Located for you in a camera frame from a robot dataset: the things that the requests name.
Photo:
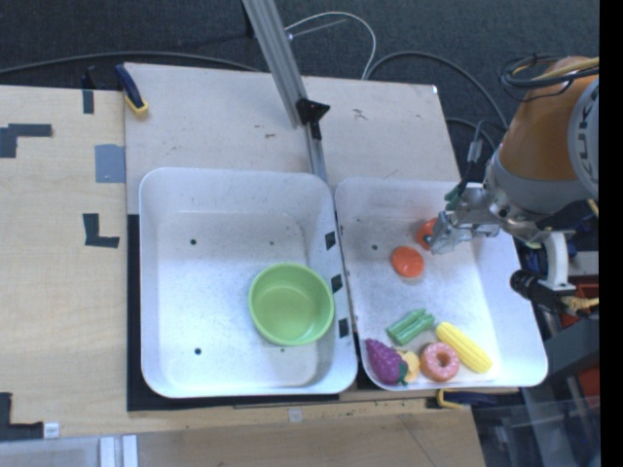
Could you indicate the red toy tomato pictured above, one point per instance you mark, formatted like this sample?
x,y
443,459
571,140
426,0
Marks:
x,y
423,234

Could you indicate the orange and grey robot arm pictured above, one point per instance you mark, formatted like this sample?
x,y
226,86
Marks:
x,y
545,139

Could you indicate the green toy asparagus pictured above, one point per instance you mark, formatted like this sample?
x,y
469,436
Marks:
x,y
410,326

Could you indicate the yellow toy piece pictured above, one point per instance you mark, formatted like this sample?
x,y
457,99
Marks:
x,y
413,364

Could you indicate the yellow toy corn cob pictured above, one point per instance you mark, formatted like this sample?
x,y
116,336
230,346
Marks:
x,y
463,347

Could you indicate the pink doughnut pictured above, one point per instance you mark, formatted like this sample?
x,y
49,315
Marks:
x,y
428,363

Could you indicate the purple grapes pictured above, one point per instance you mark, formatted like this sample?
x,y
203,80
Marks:
x,y
383,362

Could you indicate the black cylinder on white bracket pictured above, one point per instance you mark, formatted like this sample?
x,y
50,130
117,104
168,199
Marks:
x,y
556,261

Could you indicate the green bowl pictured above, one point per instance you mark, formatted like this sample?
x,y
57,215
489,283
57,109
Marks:
x,y
291,304

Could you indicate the pale wood board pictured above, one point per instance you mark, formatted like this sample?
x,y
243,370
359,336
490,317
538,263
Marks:
x,y
219,119

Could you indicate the orange round toy slice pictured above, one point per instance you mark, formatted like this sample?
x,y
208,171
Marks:
x,y
408,262

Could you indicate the white plastic tray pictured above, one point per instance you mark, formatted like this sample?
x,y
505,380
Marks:
x,y
462,290
219,285

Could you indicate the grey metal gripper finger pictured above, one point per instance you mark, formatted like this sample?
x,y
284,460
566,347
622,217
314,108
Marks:
x,y
439,234
457,239

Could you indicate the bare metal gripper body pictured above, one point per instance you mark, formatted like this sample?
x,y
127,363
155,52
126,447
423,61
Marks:
x,y
474,209

